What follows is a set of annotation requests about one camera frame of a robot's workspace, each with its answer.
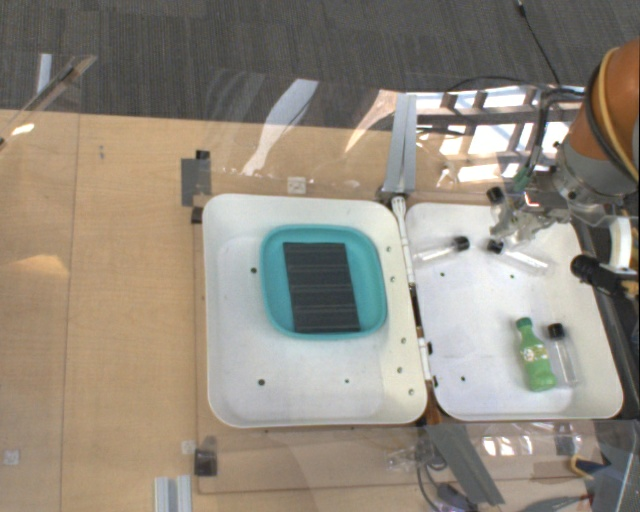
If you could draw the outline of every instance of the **white tray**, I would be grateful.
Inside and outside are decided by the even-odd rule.
[[[259,250],[269,231],[287,224],[348,226],[371,239],[388,307],[378,331],[320,341],[273,327],[260,289]],[[403,424],[423,413],[426,388],[402,247],[386,208],[228,194],[207,204],[203,230],[208,394],[220,420],[235,427]]]
[[[581,252],[573,228],[555,225],[537,234],[525,250],[552,261],[553,268],[531,276],[484,250],[491,223],[489,208],[480,206],[424,203],[407,216],[414,251],[458,235],[472,244],[455,258],[415,269],[438,403],[466,421],[614,416],[622,387],[593,291],[569,270]],[[515,329],[522,316],[532,318],[541,338],[548,324],[564,324],[577,355],[577,387],[527,389]]]

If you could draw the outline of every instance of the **yellow cable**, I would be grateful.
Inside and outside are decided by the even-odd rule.
[[[611,59],[611,55],[615,52],[617,48],[612,48],[609,50],[604,58],[602,59],[602,64],[600,65],[600,73],[598,73],[598,102],[600,103],[600,110],[602,112],[602,118],[604,120],[604,126],[607,130],[607,134],[611,139],[611,143],[613,144],[616,153],[624,163],[625,167],[629,171],[629,174],[633,176],[633,179],[638,181],[638,169],[633,165],[631,159],[627,156],[627,153],[622,148],[622,144],[618,139],[618,135],[616,134],[613,123],[611,122],[611,115],[609,114],[609,107],[607,105],[607,98],[605,95],[605,74],[607,72],[607,66],[609,65],[609,60]]]

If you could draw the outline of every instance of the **wooden table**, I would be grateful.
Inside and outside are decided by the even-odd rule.
[[[180,204],[180,159],[211,150],[214,186],[231,190],[238,179],[228,175],[254,154],[262,127],[53,113],[34,124],[0,151],[0,451],[20,450],[18,465],[0,465],[0,510],[153,510],[155,477],[193,471],[184,441],[233,433],[198,384],[201,248]],[[350,136],[292,130],[262,171],[276,179],[239,188],[285,193],[281,176],[299,169],[318,180],[312,193],[371,197],[389,134],[367,134],[346,159]],[[425,155],[418,165],[436,183],[440,166]],[[501,482],[522,496],[503,510],[582,492],[579,480],[560,480]],[[193,502],[195,511],[426,510],[413,482],[211,494],[194,479]]]

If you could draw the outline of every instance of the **gray carpet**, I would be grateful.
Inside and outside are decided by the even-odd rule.
[[[525,5],[563,83],[640,33],[636,0]],[[482,75],[553,80],[513,0],[1,0],[0,48],[2,107],[33,91],[38,52],[94,54],[82,111],[174,118],[260,118],[294,78],[330,82],[342,103]],[[252,87],[260,101],[237,108]]]

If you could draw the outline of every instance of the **green bottle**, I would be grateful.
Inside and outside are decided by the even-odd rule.
[[[551,371],[549,353],[544,343],[533,334],[531,318],[524,317],[519,319],[516,322],[516,327],[522,335],[520,355],[529,377],[529,389],[531,391],[544,391],[555,387],[556,376]]]

